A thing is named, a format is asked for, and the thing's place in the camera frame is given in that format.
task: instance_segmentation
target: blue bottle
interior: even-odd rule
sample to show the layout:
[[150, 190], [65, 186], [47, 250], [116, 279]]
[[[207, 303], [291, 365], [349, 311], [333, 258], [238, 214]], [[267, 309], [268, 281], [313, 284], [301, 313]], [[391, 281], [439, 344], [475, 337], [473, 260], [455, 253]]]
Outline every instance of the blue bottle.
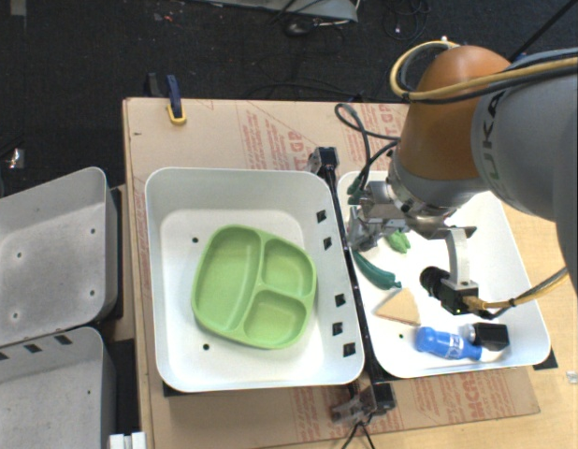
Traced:
[[422, 326], [416, 334], [416, 349], [423, 353], [432, 353], [445, 359], [479, 360], [483, 348], [474, 346], [458, 334], [435, 331], [432, 327]]

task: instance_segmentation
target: cardboard sheet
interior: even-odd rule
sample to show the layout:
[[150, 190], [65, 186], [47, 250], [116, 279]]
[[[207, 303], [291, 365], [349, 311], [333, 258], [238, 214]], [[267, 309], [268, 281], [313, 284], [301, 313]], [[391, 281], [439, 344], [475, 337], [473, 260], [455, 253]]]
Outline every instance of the cardboard sheet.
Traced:
[[[143, 305], [137, 315], [145, 328], [149, 385], [149, 407], [142, 413], [146, 425], [152, 424], [155, 447], [249, 449], [344, 439], [351, 428], [333, 423], [330, 408], [349, 399], [346, 387], [165, 397], [154, 360], [144, 185], [160, 167], [304, 169], [318, 146], [337, 148], [340, 173], [354, 171], [364, 163], [361, 135], [337, 119], [333, 103], [184, 100], [183, 105], [188, 115], [185, 126], [168, 120], [165, 99], [132, 98], [123, 106], [137, 225], [140, 281], [136, 285]], [[407, 110], [401, 105], [354, 107], [369, 131], [387, 135], [398, 135]], [[383, 144], [372, 139], [372, 151]], [[387, 167], [380, 159], [373, 169]], [[374, 418], [368, 429], [371, 434], [540, 411], [525, 368], [398, 380], [393, 387], [397, 408]]]

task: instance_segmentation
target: green plate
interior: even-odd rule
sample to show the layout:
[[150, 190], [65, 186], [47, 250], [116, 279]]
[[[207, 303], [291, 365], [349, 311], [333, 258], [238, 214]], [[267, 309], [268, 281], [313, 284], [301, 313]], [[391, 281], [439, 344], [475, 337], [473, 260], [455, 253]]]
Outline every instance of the green plate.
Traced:
[[210, 331], [279, 349], [302, 336], [316, 294], [316, 267], [300, 247], [266, 231], [219, 228], [201, 255], [192, 308]]

